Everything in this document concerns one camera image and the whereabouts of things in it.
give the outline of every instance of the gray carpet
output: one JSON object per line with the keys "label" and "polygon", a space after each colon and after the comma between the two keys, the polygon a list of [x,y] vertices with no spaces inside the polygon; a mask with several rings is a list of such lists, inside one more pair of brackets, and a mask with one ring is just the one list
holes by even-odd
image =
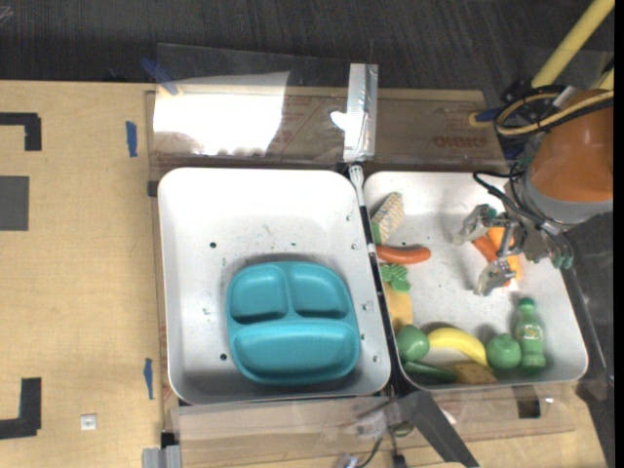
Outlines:
{"label": "gray carpet", "polygon": [[[591,1],[0,0],[0,77],[146,80],[140,59],[164,42],[372,60],[382,87],[496,99],[537,71]],[[611,16],[564,80],[591,82],[613,44]]]}

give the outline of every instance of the black cable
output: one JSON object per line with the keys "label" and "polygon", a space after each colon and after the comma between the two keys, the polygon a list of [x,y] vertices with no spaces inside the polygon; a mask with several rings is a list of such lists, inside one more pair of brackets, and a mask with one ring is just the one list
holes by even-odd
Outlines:
{"label": "black cable", "polygon": [[510,178],[511,177],[510,174],[497,174],[495,172],[474,172],[472,174],[472,177],[475,181],[477,181],[480,185],[482,185],[485,189],[487,189],[488,194],[491,194],[492,196],[498,198],[500,201],[503,202],[503,204],[507,205],[507,207],[512,212],[515,212],[518,215],[524,216],[525,218],[528,218],[530,221],[535,222],[536,224],[540,226],[543,224],[543,220],[539,216],[531,212],[528,212],[526,210],[521,210],[518,207],[518,205],[514,202],[514,200],[512,200],[509,196],[507,196],[504,192],[502,192],[497,187],[494,187],[493,185],[490,185],[484,180],[482,180],[481,178],[479,178],[479,175],[498,176],[499,178]]}
{"label": "black cable", "polygon": [[399,453],[399,448],[397,447],[397,435],[393,429],[390,429],[390,439],[392,440],[392,453],[397,455]]}
{"label": "black cable", "polygon": [[526,92],[523,92],[523,96],[516,98],[512,102],[516,100],[520,100],[521,98],[531,98],[533,96],[539,96],[540,94],[561,94],[567,85],[542,85],[541,87],[534,87]]}
{"label": "black cable", "polygon": [[365,466],[369,465],[369,463],[371,463],[372,459],[374,458],[374,456],[377,454],[377,451],[379,450],[379,447],[381,446],[381,441],[383,440],[382,437],[379,437],[377,439],[377,442],[374,443],[374,446],[372,446],[372,450],[370,451],[369,457],[367,458],[366,461],[364,461],[361,464],[357,464],[356,468],[364,468]]}
{"label": "black cable", "polygon": [[[545,132],[546,130],[552,130],[555,127],[559,127],[560,125],[567,123],[569,121],[572,121],[576,118],[579,118],[581,116],[585,116],[586,114],[589,113],[593,113],[594,111],[599,111],[600,109],[605,109],[607,107],[611,107],[613,106],[613,98],[608,98],[606,100],[603,100],[602,102],[597,102],[596,104],[592,104],[592,105],[588,105],[586,107],[583,107],[581,109],[578,109],[574,112],[569,113],[567,116],[564,116],[563,118],[561,118],[560,120],[548,123],[546,125],[541,125],[540,121],[542,120],[538,120],[537,122],[535,122],[535,124],[537,125],[537,128],[535,128],[534,130],[529,130],[527,132],[524,132],[522,134],[518,134],[516,136],[511,136],[511,135],[505,135],[502,134],[503,137],[507,137],[507,138],[513,138],[513,137],[526,137],[526,136],[532,136],[534,134],[539,134],[541,132]],[[518,129],[521,128],[522,126],[508,126],[504,124],[504,121],[498,121],[498,120],[494,120],[494,127],[498,130],[498,128],[501,129],[505,129],[505,130],[513,130],[513,129]]]}
{"label": "black cable", "polygon": [[502,172],[490,172],[488,170],[481,170],[481,171],[475,172],[475,174],[478,174],[480,176],[495,176],[497,178],[509,178],[511,175],[511,173],[503,174]]}
{"label": "black cable", "polygon": [[[511,170],[512,170],[512,171],[511,171],[511,174],[514,172],[514,168],[515,168],[515,167],[517,167],[517,166],[518,166],[518,162],[514,163],[514,165],[511,167]],[[520,195],[518,194],[518,190],[516,189],[516,177],[513,177],[513,176],[512,176],[512,177],[509,179],[509,183],[510,183],[510,186],[511,186],[511,193],[512,193],[512,194],[513,194],[513,196],[514,196],[514,201],[515,201],[516,203],[518,203],[519,205],[521,205],[521,204],[522,204],[522,201],[521,201],[521,199],[520,199]]]}

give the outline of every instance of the toy banana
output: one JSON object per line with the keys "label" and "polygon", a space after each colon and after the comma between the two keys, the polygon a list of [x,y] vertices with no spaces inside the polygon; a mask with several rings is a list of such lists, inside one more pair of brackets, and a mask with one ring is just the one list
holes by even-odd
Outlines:
{"label": "toy banana", "polygon": [[438,348],[454,348],[473,361],[488,367],[486,348],[472,334],[456,328],[439,328],[427,334],[429,345]]}

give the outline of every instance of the blue tape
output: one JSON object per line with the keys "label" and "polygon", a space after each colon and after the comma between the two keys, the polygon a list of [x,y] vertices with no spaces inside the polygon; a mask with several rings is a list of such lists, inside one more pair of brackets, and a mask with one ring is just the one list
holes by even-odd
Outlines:
{"label": "blue tape", "polygon": [[130,157],[135,158],[138,156],[137,125],[135,125],[132,121],[126,122],[126,142],[128,143],[128,152],[130,153]]}
{"label": "blue tape", "polygon": [[503,107],[493,107],[492,109],[487,109],[486,111],[482,111],[475,116],[475,120],[479,122],[494,121],[502,110]]}
{"label": "blue tape", "polygon": [[154,400],[154,389],[152,387],[152,379],[154,373],[152,371],[152,360],[145,359],[145,366],[143,367],[143,376],[145,376],[145,384],[147,385],[147,395],[150,401]]}
{"label": "blue tape", "polygon": [[160,84],[172,96],[179,94],[179,90],[174,84],[174,79],[167,70],[159,66],[155,60],[142,58],[140,60],[140,66],[156,80],[156,83]]}

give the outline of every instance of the yellow toy food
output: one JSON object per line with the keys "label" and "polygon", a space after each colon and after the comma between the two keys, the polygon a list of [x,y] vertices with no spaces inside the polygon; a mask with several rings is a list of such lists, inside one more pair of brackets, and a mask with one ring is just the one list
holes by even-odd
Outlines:
{"label": "yellow toy food", "polygon": [[477,363],[455,364],[452,370],[457,374],[457,383],[484,385],[497,381],[489,368],[484,368]]}
{"label": "yellow toy food", "polygon": [[413,324],[410,295],[406,292],[396,292],[388,283],[383,283],[383,293],[386,296],[392,329],[397,334],[403,326]]}
{"label": "yellow toy food", "polygon": [[457,328],[439,328],[431,331],[427,334],[427,337],[432,348],[454,348],[476,363],[481,364],[485,368],[488,367],[485,346],[475,336],[466,331],[458,330]]}

